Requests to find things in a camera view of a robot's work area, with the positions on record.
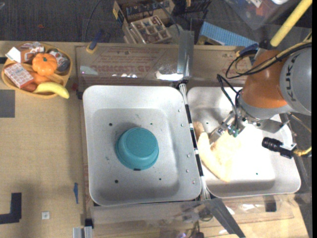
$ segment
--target fruit basket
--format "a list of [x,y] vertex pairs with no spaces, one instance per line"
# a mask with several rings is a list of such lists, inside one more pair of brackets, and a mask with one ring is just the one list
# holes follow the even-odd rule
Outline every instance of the fruit basket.
[[[72,58],[67,53],[65,53],[64,51],[62,51],[62,50],[60,50],[60,49],[58,49],[56,47],[53,47],[53,46],[48,45],[46,43],[40,43],[40,44],[44,46],[44,53],[49,53],[52,50],[57,50],[58,52],[62,53],[69,60],[70,63],[69,63],[69,66],[68,66],[68,68],[66,70],[64,70],[62,72],[56,70],[53,75],[46,76],[51,82],[55,82],[55,83],[60,84],[63,87],[65,87],[66,84],[67,84],[67,81],[69,79],[69,76],[70,76],[70,74],[71,74],[71,72],[73,70],[73,60],[72,60]],[[6,62],[5,62],[5,64],[3,65],[2,72],[1,72],[1,77],[2,77],[2,79],[4,81],[4,83],[9,88],[11,88],[13,90],[16,90],[18,92],[21,92],[21,93],[25,93],[27,95],[38,97],[38,98],[42,98],[42,99],[50,99],[50,98],[56,97],[58,95],[57,93],[54,93],[54,92],[34,93],[34,92],[30,92],[30,91],[27,91],[27,90],[24,90],[24,89],[20,89],[19,87],[17,87],[11,81],[11,79],[4,73],[4,69],[8,68],[9,66],[11,66],[11,65],[13,65],[15,63],[17,63],[17,62],[8,58],[6,60]],[[27,61],[27,62],[22,62],[21,64],[27,71],[35,72],[33,70],[33,67],[32,67],[32,60]]]

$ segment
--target black connector plug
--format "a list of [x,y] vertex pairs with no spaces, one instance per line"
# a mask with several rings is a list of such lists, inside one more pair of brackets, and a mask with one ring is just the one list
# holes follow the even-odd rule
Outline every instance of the black connector plug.
[[205,236],[204,236],[204,233],[198,232],[198,233],[195,234],[194,237],[195,237],[195,238],[204,238]]
[[277,139],[265,137],[262,140],[262,146],[270,151],[279,152],[281,156],[291,159],[293,153],[291,150],[281,147],[283,143]]

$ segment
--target wooden basket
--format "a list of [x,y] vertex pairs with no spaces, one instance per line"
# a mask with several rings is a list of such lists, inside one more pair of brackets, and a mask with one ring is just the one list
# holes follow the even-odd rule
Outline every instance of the wooden basket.
[[[67,54],[65,53],[64,51],[56,48],[56,47],[53,47],[53,46],[50,46],[48,44],[45,44],[45,43],[41,43],[43,46],[44,46],[44,51],[45,53],[48,53],[50,52],[51,50],[53,49],[57,49],[59,52],[61,52],[63,55],[65,55],[69,61],[70,61],[70,64],[68,66],[68,69],[66,71],[63,71],[63,72],[59,72],[59,71],[55,71],[55,73],[53,75],[50,75],[50,76],[46,76],[47,78],[49,78],[51,81],[53,82],[56,82],[58,84],[61,84],[62,86],[66,86],[67,84],[67,81],[69,79],[69,76],[73,70],[73,60],[72,58]],[[7,59],[5,64],[3,65],[3,68],[2,68],[2,72],[1,72],[1,77],[4,81],[4,83],[11,89],[13,90],[16,90],[16,91],[19,91],[21,93],[25,93],[25,94],[28,94],[28,95],[31,95],[31,96],[34,96],[34,97],[39,97],[39,98],[42,98],[42,99],[50,99],[50,98],[53,98],[53,97],[56,97],[57,94],[56,93],[32,93],[32,92],[28,92],[26,90],[23,90],[23,89],[20,89],[18,88],[10,79],[7,75],[5,75],[4,73],[4,69],[7,68],[8,66],[10,66],[11,64],[14,64],[16,63],[16,61],[13,61],[11,59]],[[29,63],[29,62],[26,62],[26,63],[22,63],[23,67],[28,70],[28,71],[34,71],[32,69],[32,64]]]

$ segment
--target toy sink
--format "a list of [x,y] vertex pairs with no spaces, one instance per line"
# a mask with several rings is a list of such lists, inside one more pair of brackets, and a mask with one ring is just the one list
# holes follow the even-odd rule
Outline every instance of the toy sink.
[[[91,86],[83,94],[89,190],[99,205],[185,201],[201,192],[183,97],[172,87]],[[140,127],[158,141],[158,158],[133,170],[115,147],[127,130]]]
[[[226,90],[234,100],[235,93],[230,88]],[[200,121],[207,133],[217,128],[232,110],[220,87],[193,87],[188,91],[187,98],[193,122]],[[279,116],[272,119],[280,121]],[[301,179],[294,159],[287,159],[261,146],[264,137],[291,144],[292,135],[288,126],[273,134],[250,124],[238,137],[243,147],[235,155],[229,183],[216,178],[203,165],[207,187],[214,196],[230,198],[285,194],[294,193],[300,188]]]
[[[227,89],[234,99],[234,92]],[[187,94],[192,121],[207,133],[217,128],[232,110],[220,87],[193,87]],[[83,95],[87,136],[89,190],[99,205],[112,206],[193,200],[201,182],[181,93],[164,86],[91,86]],[[123,165],[116,142],[132,128],[150,131],[158,141],[156,162],[144,170]],[[301,179],[294,159],[262,147],[271,137],[292,140],[284,126],[272,134],[253,125],[238,137],[243,146],[236,154],[229,183],[215,177],[203,164],[210,193],[219,198],[296,192]]]

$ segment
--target wooden table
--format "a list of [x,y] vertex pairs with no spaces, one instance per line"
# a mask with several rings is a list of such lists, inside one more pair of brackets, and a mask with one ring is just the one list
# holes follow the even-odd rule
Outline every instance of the wooden table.
[[[0,57],[18,43],[0,41]],[[83,45],[47,43],[68,53],[73,61],[76,61],[76,47]],[[67,84],[68,100],[61,97],[45,100],[16,92],[15,117],[0,118],[0,214],[10,212],[11,193],[22,193],[22,218],[19,223],[0,225],[0,237],[69,238],[73,227],[84,225],[87,217],[83,168],[86,153],[82,147],[82,101],[71,90],[75,82],[74,69]],[[9,89],[2,80],[0,89]],[[78,203],[73,192],[75,183],[79,190]],[[300,209],[292,196],[287,203],[293,218],[240,224],[242,231],[253,238],[308,237]],[[41,219],[44,211],[50,212],[50,219]],[[218,237],[221,230],[222,227],[204,228],[203,224],[201,228],[205,237]],[[107,235],[95,229],[94,237],[156,238],[159,230],[147,228],[133,234],[121,231]]]

